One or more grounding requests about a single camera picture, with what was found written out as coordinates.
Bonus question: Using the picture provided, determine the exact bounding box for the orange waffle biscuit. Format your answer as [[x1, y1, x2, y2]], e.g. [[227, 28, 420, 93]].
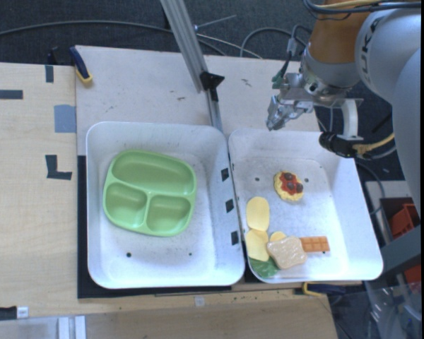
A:
[[299, 235, 331, 254]]

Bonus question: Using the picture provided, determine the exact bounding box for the green divided plate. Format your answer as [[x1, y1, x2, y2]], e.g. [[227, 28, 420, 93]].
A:
[[102, 148, 199, 238]]

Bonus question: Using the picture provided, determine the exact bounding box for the yellow oval slice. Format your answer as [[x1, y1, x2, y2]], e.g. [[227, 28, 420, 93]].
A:
[[245, 196, 271, 233], [245, 228, 270, 262]]

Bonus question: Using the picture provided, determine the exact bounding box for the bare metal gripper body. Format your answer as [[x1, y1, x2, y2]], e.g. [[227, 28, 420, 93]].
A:
[[269, 71, 346, 118]]

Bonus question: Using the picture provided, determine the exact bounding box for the green lettuce leaf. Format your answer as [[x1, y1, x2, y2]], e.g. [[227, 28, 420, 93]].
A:
[[248, 256, 281, 280]]

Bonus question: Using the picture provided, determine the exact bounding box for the beige toast slice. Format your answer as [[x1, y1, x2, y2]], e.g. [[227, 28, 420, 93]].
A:
[[266, 235, 310, 270]]

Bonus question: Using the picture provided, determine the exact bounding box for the white plastic tray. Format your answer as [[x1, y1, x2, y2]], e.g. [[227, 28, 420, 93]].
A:
[[227, 128, 384, 285], [85, 120, 246, 290]]

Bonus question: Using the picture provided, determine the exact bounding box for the yellow spaghetti with meatballs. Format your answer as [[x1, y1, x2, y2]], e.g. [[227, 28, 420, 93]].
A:
[[272, 170, 305, 203]]

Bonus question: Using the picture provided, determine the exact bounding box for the thin black and white rod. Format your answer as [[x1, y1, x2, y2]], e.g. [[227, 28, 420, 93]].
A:
[[226, 132, 249, 282]]

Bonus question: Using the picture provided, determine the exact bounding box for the black cylinder on white bracket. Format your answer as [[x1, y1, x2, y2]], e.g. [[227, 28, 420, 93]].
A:
[[318, 99, 364, 159]]

